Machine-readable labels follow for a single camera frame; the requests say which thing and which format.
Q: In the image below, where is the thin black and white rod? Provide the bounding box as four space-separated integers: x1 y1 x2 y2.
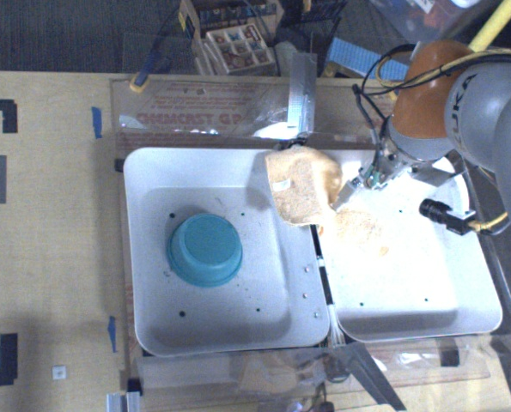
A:
310 224 347 348

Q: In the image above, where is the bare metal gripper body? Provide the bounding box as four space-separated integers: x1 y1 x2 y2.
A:
356 152 416 191

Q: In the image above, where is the black cylinder on white bracket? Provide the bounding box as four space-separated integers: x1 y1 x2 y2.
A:
418 161 478 236

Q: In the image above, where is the teal bowl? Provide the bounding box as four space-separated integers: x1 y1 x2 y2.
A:
166 212 245 288

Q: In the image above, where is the pale tan bread slice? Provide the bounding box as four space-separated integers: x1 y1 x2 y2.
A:
332 209 384 249

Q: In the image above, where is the white plastic tray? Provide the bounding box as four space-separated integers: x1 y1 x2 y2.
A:
310 148 504 344
122 145 332 358

